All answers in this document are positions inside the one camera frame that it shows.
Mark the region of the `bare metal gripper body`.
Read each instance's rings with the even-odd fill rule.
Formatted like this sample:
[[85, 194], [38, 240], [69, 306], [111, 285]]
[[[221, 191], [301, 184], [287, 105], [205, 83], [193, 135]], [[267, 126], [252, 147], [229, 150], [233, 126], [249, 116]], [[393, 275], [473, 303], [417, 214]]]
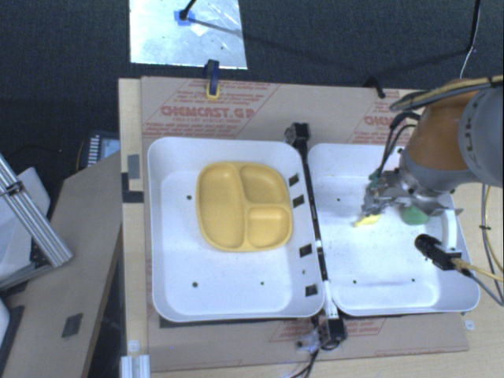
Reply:
[[405, 169], [382, 172], [377, 169], [369, 176], [365, 197], [388, 200], [388, 207], [415, 206], [423, 213], [441, 213], [453, 209], [448, 192], [433, 191], [423, 186]]

